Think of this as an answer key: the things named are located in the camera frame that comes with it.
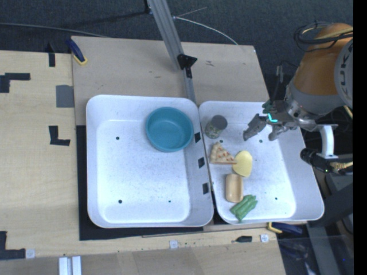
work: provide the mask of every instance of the pizza slice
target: pizza slice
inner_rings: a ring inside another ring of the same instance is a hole
[[[215,143],[212,147],[212,151],[210,152],[210,162],[213,164],[237,163],[235,157],[233,157],[225,148],[223,148],[219,142]]]

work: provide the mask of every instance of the metal can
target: metal can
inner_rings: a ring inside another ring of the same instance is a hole
[[[219,138],[222,131],[227,127],[228,123],[222,115],[215,115],[212,117],[204,129],[205,135],[211,139]]]

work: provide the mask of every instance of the wooden board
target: wooden board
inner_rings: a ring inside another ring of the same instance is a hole
[[[76,124],[99,94],[186,97],[184,78],[163,41],[73,37],[87,58],[73,61]],[[204,101],[264,101],[269,98],[253,46],[183,42],[192,66],[196,104]]]
[[[58,275],[55,258],[0,261],[3,274]],[[285,275],[276,241],[181,247],[81,257],[83,275]]]
[[[56,86],[75,84],[72,57],[56,54],[56,66],[49,67],[47,53],[0,51],[0,56],[1,75],[31,76],[30,81],[11,81],[10,92],[0,93],[0,230],[7,231],[7,249],[34,249],[42,258],[167,250],[170,240],[177,240],[179,248],[212,248],[241,235],[259,242],[262,233],[276,242],[275,234],[259,225],[207,225],[203,233],[79,241],[75,110],[56,107]],[[69,146],[50,144],[50,125],[58,126],[59,138],[69,139]],[[279,252],[269,255],[280,258]]]

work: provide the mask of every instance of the white bracket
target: white bracket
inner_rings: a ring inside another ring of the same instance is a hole
[[[81,275],[80,256],[58,259],[58,275]]]
[[[321,139],[322,139],[322,151],[318,155],[324,159],[334,159],[338,156],[334,155],[334,125],[319,125]]]
[[[25,251],[25,258],[26,259],[34,259],[36,257],[36,250],[35,249],[27,249]]]
[[[261,242],[269,242],[269,236],[266,233],[261,234],[260,235],[260,241]]]
[[[178,241],[173,239],[170,241],[170,249],[177,249],[178,248]]]

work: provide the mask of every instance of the black clip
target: black clip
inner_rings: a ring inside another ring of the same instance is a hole
[[[179,54],[177,56],[177,60],[179,63],[179,67],[183,70],[184,68],[186,69],[186,76],[188,78],[193,78],[193,75],[191,73],[191,66],[194,65],[194,63],[197,61],[197,58],[195,57],[191,57],[188,55],[184,55],[184,54]]]

